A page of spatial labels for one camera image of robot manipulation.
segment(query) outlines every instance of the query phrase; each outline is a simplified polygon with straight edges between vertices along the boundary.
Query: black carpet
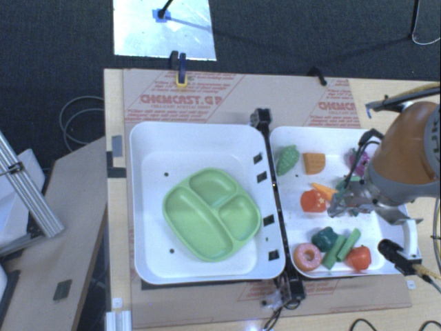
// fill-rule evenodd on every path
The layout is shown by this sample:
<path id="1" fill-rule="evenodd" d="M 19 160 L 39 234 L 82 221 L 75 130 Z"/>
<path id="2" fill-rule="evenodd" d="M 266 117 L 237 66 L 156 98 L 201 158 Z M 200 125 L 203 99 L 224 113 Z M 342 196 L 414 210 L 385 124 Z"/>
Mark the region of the black carpet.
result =
<path id="1" fill-rule="evenodd" d="M 218 61 L 190 70 L 329 77 L 440 79 L 440 43 L 409 39 L 414 0 L 209 0 Z M 440 35 L 441 0 L 421 0 L 420 41 Z M 0 130 L 44 168 L 68 150 L 58 125 L 75 97 L 103 96 L 104 68 L 166 68 L 167 60 L 113 55 L 112 0 L 0 0 Z M 70 114 L 94 106 L 76 104 Z M 103 135 L 103 115 L 72 134 Z"/>

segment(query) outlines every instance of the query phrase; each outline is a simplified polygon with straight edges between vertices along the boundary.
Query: gray square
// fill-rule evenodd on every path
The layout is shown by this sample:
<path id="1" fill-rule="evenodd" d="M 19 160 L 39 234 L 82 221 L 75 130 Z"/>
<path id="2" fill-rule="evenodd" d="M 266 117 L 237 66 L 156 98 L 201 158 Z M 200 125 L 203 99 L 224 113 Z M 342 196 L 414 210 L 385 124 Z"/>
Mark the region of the gray square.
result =
<path id="1" fill-rule="evenodd" d="M 173 0 L 170 17 L 155 19 L 167 0 L 114 0 L 114 53 L 168 58 L 173 50 L 188 59 L 216 60 L 208 0 Z"/>

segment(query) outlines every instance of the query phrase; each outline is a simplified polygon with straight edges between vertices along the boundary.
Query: toy donut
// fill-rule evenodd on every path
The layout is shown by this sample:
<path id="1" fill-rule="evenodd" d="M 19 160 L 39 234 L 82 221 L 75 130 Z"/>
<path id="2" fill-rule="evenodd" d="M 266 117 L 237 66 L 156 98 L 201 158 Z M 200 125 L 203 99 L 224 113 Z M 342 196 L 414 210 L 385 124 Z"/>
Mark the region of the toy donut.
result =
<path id="1" fill-rule="evenodd" d="M 294 263 L 302 271 L 315 270 L 322 261 L 322 253 L 311 243 L 302 243 L 294 250 Z"/>

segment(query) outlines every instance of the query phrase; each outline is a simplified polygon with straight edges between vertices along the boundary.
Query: orange carrot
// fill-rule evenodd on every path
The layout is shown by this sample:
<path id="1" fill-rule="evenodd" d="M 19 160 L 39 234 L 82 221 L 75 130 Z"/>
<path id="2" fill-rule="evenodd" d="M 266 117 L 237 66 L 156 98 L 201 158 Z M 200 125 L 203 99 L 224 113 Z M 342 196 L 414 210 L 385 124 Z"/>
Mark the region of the orange carrot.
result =
<path id="1" fill-rule="evenodd" d="M 331 201 L 332 195 L 338 192 L 337 190 L 330 188 L 329 186 L 324 186 L 324 185 L 317 184 L 317 183 L 312 183 L 312 187 L 314 189 L 316 189 L 317 191 L 321 192 L 326 197 L 326 200 L 328 200 L 328 201 Z"/>

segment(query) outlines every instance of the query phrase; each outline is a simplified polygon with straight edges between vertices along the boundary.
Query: green plate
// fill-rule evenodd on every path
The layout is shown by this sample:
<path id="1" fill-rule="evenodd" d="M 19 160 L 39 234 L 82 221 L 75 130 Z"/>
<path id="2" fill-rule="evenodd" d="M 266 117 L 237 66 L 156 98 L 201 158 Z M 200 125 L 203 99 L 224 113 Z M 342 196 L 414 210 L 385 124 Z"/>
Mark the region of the green plate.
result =
<path id="1" fill-rule="evenodd" d="M 200 259 L 221 261 L 245 245 L 260 227 L 253 199 L 226 172 L 206 168 L 174 186 L 163 201 L 174 233 Z"/>

